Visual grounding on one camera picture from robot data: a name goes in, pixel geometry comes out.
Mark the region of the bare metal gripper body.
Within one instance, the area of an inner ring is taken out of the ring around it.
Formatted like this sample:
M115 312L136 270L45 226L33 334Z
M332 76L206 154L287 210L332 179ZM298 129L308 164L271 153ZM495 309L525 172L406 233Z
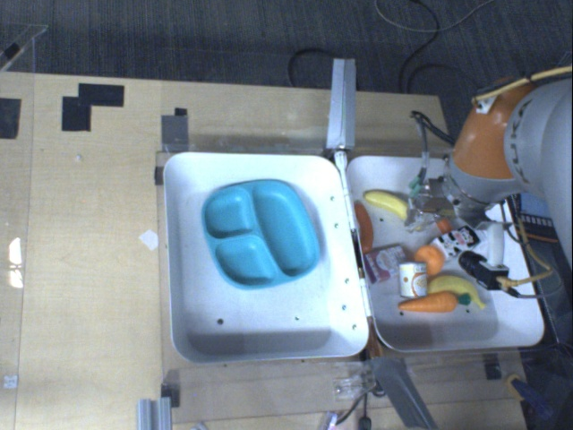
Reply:
M446 218L457 216L450 186L445 176L422 180L417 176L410 182L410 210Z

